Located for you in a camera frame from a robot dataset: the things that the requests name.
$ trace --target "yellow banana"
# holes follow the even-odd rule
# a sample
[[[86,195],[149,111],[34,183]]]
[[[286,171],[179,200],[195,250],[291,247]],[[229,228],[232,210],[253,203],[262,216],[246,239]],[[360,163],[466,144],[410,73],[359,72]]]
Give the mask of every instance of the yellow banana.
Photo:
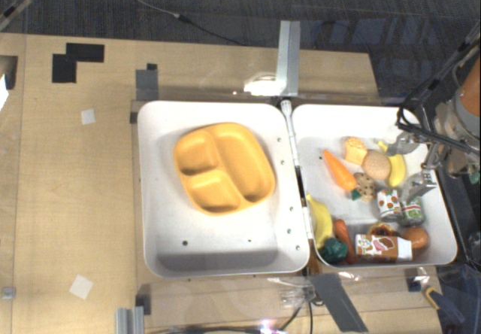
[[[377,142],[377,145],[386,152],[388,147],[384,144],[382,140]],[[391,188],[397,187],[404,180],[406,176],[406,163],[402,155],[387,156],[389,162],[391,163],[391,174],[389,174],[388,185]]]
[[[314,231],[314,238],[316,239],[316,248],[320,250],[324,246],[326,239],[332,235],[332,218],[329,210],[324,203],[317,202],[310,194],[306,196],[316,218],[316,230]]]

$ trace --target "white paper square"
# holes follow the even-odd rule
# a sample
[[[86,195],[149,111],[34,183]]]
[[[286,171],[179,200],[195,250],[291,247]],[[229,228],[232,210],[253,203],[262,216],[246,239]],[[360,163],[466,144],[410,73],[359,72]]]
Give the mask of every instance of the white paper square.
[[[5,102],[7,101],[8,90],[7,81],[5,81],[5,75],[3,74],[0,78],[0,111],[2,110]]]
[[[82,124],[93,124],[95,122],[95,112],[93,109],[86,109],[82,111]]]
[[[92,289],[93,282],[82,275],[77,275],[74,283],[70,287],[70,292],[79,298],[86,299]]]

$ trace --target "yellow divided tray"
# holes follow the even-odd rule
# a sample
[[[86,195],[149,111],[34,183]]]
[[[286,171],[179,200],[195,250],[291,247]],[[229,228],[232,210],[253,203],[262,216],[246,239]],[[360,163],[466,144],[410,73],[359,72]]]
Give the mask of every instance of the yellow divided tray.
[[[191,202],[211,215],[240,211],[274,191],[271,165],[245,126],[219,123],[179,139],[174,164]]]

